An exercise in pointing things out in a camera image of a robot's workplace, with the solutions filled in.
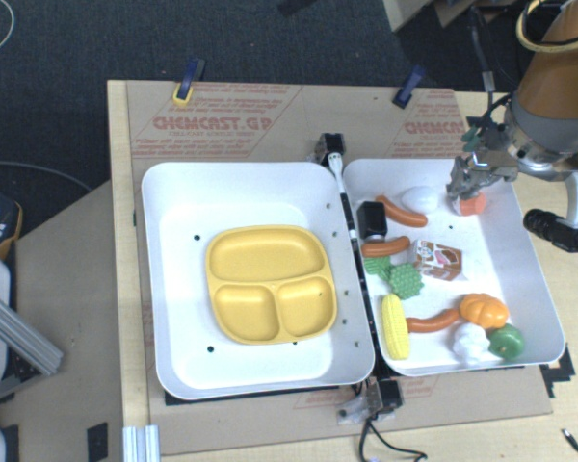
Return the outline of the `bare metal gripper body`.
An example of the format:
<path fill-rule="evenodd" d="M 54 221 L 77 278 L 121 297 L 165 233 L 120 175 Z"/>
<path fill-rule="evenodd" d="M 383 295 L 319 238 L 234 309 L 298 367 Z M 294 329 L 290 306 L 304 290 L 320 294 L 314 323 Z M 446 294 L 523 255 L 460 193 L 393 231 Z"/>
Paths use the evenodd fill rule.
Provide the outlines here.
<path fill-rule="evenodd" d="M 578 171 L 578 121 L 504 121 L 465 134 L 468 165 L 507 180 L 527 174 L 548 182 Z"/>

